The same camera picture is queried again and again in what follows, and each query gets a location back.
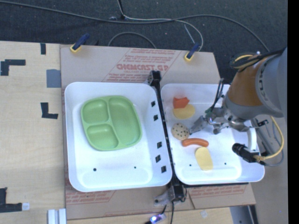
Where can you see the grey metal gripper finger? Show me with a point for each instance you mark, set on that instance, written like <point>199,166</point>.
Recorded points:
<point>198,124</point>
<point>217,130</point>

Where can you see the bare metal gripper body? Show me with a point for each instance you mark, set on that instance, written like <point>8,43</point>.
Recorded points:
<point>225,119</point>

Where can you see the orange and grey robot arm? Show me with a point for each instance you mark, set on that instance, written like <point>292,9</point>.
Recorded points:
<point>247,87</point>

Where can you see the round yellow toy slice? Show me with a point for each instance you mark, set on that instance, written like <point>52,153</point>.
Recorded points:
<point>184,113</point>

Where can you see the orange-red toy sausage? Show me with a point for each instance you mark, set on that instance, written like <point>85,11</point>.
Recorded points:
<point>195,142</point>

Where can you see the tan biscuit with dark chips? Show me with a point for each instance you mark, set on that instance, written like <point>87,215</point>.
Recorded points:
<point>179,131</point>

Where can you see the white plastic tray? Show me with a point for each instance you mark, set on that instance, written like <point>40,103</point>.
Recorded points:
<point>224,153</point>
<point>112,167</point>

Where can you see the orange toy wedge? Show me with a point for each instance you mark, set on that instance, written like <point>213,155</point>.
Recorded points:
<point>179,102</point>

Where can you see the oval yellow toy slice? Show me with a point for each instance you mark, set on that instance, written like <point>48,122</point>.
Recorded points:
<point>203,158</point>

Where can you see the thin black rod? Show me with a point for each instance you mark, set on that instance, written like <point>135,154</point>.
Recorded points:
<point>166,134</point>

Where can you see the green divided plate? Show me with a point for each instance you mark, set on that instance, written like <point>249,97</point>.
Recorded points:
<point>121,118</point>

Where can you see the brown cardboard board red print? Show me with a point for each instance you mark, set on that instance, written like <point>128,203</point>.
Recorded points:
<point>98,64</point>

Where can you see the black cylinder on white bracket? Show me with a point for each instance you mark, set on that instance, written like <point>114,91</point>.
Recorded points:
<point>245,151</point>

